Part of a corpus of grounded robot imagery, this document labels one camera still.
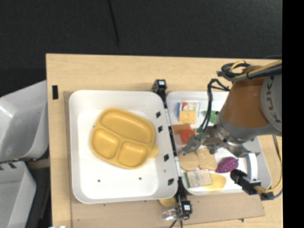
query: yellow object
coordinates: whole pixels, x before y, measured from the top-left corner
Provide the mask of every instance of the yellow object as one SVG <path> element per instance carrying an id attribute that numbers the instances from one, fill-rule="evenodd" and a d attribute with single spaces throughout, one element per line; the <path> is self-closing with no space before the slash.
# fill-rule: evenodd
<path id="1" fill-rule="evenodd" d="M 166 206 L 166 207 L 171 207 L 171 206 L 175 206 L 177 204 L 175 197 L 171 197 L 168 199 L 160 199 L 159 200 L 161 205 Z"/>
<path id="2" fill-rule="evenodd" d="M 283 159 L 282 159 L 282 153 L 280 151 L 280 148 L 278 146 L 278 140 L 277 140 L 277 136 L 273 135 L 273 139 L 275 141 L 275 148 L 281 163 L 281 176 L 280 176 L 280 180 L 279 182 L 273 187 L 273 188 L 263 188 L 261 186 L 255 186 L 254 189 L 258 192 L 258 193 L 270 193 L 273 192 L 274 190 L 276 190 L 278 187 L 280 187 L 280 185 L 283 183 Z"/>
<path id="3" fill-rule="evenodd" d="M 227 181 L 225 177 L 213 173 L 211 173 L 210 176 L 211 176 L 212 184 L 208 186 L 204 186 L 204 188 L 216 191 L 216 190 L 222 190 L 225 187 Z"/>
<path id="4" fill-rule="evenodd" d="M 207 147 L 199 148 L 195 151 L 199 158 L 199 168 L 215 171 L 218 168 L 218 163 L 214 154 L 210 154 Z"/>
<path id="5" fill-rule="evenodd" d="M 180 167 L 185 171 L 193 171 L 199 166 L 199 159 L 195 152 L 189 152 L 183 155 L 179 153 Z"/>
<path id="6" fill-rule="evenodd" d="M 91 148 L 109 163 L 135 169 L 158 154 L 154 140 L 155 130 L 149 121 L 119 108 L 109 108 L 94 126 Z"/>
<path id="7" fill-rule="evenodd" d="M 179 122 L 184 124 L 195 124 L 197 112 L 195 110 L 181 111 Z"/>

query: white tray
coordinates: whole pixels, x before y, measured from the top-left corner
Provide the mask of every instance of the white tray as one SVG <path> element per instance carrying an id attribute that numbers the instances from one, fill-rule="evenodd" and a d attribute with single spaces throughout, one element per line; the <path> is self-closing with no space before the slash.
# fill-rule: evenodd
<path id="1" fill-rule="evenodd" d="M 213 101 L 212 101 L 212 110 L 213 111 L 220 111 L 226 98 L 227 98 L 228 92 L 213 92 Z M 186 91 L 176 91 L 171 92 L 167 96 L 167 104 L 169 109 L 169 115 L 171 124 L 181 124 L 177 117 L 177 106 L 178 102 L 199 102 L 200 103 L 200 112 L 199 116 L 196 119 L 195 124 L 191 124 L 192 129 L 197 129 L 201 123 L 204 120 L 204 115 L 202 114 L 203 111 L 207 110 L 208 107 L 208 95 L 207 92 L 186 92 Z M 176 150 L 177 153 L 181 152 L 182 147 L 185 145 L 182 144 L 181 139 L 179 135 L 174 136 L 175 144 L 176 144 Z M 271 185 L 271 176 L 270 172 L 268 170 L 260 143 L 258 138 L 255 138 L 252 142 L 247 142 L 244 144 L 244 147 L 250 150 L 251 152 L 260 152 L 260 154 L 257 156 L 257 163 L 258 163 L 258 178 L 261 180 L 261 185 L 263 187 L 268 188 Z M 217 153 L 215 153 L 215 158 L 217 163 L 219 163 L 223 158 L 233 156 L 228 150 L 224 148 L 218 149 Z M 238 169 L 242 170 L 243 172 L 247 173 L 247 162 L 245 158 L 239 158 L 238 159 Z M 212 194 L 212 193 L 227 193 L 227 192 L 242 192 L 242 188 L 235 184 L 234 181 L 230 178 L 230 172 L 229 173 L 223 173 L 219 174 L 226 178 L 226 185 L 223 189 L 217 190 L 216 192 L 212 192 L 209 189 L 206 189 L 204 187 L 197 187 L 197 188 L 188 188 L 187 187 L 187 181 L 184 176 L 185 171 L 181 169 L 181 176 L 183 180 L 184 187 L 186 190 L 193 194 L 193 195 L 206 195 L 206 194 Z"/>
<path id="2" fill-rule="evenodd" d="M 127 170 L 98 158 L 90 148 L 93 126 L 107 108 L 137 114 L 155 127 L 159 153 L 140 168 Z M 161 98 L 152 92 L 74 92 L 69 99 L 72 188 L 83 203 L 165 199 L 175 195 L 177 170 Z"/>

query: wooden tabletop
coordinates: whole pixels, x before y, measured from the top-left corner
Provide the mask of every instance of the wooden tabletop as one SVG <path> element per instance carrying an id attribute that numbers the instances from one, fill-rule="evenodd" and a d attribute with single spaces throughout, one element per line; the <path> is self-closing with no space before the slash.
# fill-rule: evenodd
<path id="1" fill-rule="evenodd" d="M 78 227 L 81 224 L 77 215 L 85 218 L 85 227 L 98 227 L 91 223 L 97 219 L 92 214 L 87 214 L 84 206 L 77 202 L 71 194 L 69 183 L 70 172 L 68 167 L 67 134 L 64 92 L 73 92 L 81 89 L 93 90 L 132 90 L 148 91 L 155 79 L 165 79 L 168 85 L 167 92 L 171 91 L 206 91 L 207 83 L 211 78 L 217 77 L 217 71 L 226 63 L 233 63 L 244 58 L 190 58 L 190 57 L 144 57 L 144 56 L 104 56 L 104 55 L 67 55 L 47 54 L 47 91 L 49 114 L 50 138 L 50 166 L 51 166 L 51 195 L 53 226 Z M 266 65 L 271 60 L 247 59 L 258 65 Z M 225 85 L 229 82 L 220 79 Z M 271 136 L 259 137 L 269 171 L 272 176 L 272 186 L 280 178 L 280 163 L 274 148 Z M 283 196 L 275 200 L 259 201 L 257 197 L 247 194 L 237 197 L 241 200 L 238 204 L 239 216 L 234 220 L 232 216 L 221 214 L 218 221 L 205 219 L 206 223 L 185 223 L 189 228 L 278 228 L 283 227 Z M 262 205 L 265 215 L 244 214 L 242 206 Z M 155 203 L 149 203 L 152 210 Z M 168 227 L 169 223 L 151 221 L 146 227 Z"/>

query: red food item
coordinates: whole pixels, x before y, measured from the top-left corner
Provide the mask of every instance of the red food item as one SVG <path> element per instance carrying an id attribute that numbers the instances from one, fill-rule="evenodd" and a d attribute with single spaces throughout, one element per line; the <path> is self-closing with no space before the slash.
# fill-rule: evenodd
<path id="1" fill-rule="evenodd" d="M 184 129 L 184 130 L 182 130 L 181 133 L 180 133 L 181 142 L 183 144 L 186 144 L 187 141 L 189 140 L 189 138 L 192 135 L 195 135 L 195 132 L 192 129 Z"/>
<path id="2" fill-rule="evenodd" d="M 231 172 L 238 167 L 238 160 L 234 157 L 226 157 L 219 164 L 217 173 Z"/>

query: wooden table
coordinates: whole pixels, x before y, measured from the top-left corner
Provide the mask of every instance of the wooden table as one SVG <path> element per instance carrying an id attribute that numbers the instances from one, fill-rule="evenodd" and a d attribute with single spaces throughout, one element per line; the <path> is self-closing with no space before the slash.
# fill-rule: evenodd
<path id="1" fill-rule="evenodd" d="M 148 91 L 155 79 L 166 79 L 171 91 L 206 91 L 207 83 L 217 77 L 217 70 L 239 59 L 138 57 L 47 54 L 47 91 L 50 137 L 50 166 L 53 226 L 67 227 L 169 227 L 162 223 L 157 201 L 85 205 L 71 193 L 68 168 L 64 92 L 81 89 Z M 249 60 L 266 65 L 271 60 Z M 259 138 L 272 175 L 272 185 L 280 177 L 280 163 L 272 138 Z M 196 209 L 189 228 L 278 228 L 283 227 L 283 197 L 261 202 L 257 195 L 245 193 L 235 197 L 215 195 L 201 199 L 190 197 Z"/>

